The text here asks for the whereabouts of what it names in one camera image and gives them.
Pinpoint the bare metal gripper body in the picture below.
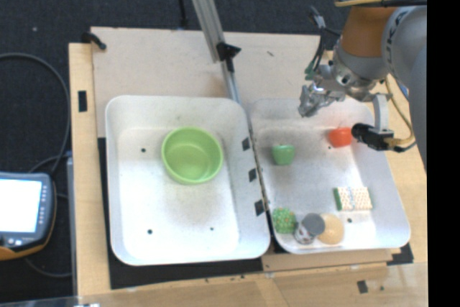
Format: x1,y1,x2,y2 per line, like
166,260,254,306
311,63,379,104

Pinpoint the orange-red toy tomato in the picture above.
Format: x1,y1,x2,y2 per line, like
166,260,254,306
328,127,354,149

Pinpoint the green toy pepper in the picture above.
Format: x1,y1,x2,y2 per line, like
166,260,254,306
271,143,297,167

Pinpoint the white plastic tray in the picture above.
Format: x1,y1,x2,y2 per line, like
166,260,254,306
104,94,272,267
247,97,412,256

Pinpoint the thin black rod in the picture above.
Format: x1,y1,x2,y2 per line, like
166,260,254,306
248,124,271,217

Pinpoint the small can with grey lid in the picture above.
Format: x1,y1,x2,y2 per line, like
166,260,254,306
294,212,326,246

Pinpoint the green dotted ball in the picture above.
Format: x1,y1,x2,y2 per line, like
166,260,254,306
271,207,298,235

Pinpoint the beige toy bun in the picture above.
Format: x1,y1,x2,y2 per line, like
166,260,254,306
317,213,346,246

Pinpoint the green bowl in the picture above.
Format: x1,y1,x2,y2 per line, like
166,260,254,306
160,126,225,185

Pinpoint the brown cardboard board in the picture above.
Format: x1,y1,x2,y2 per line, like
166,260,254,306
89,26,402,272

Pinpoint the black cylinder on white bracket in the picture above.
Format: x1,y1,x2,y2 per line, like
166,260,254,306
351,93,395,152

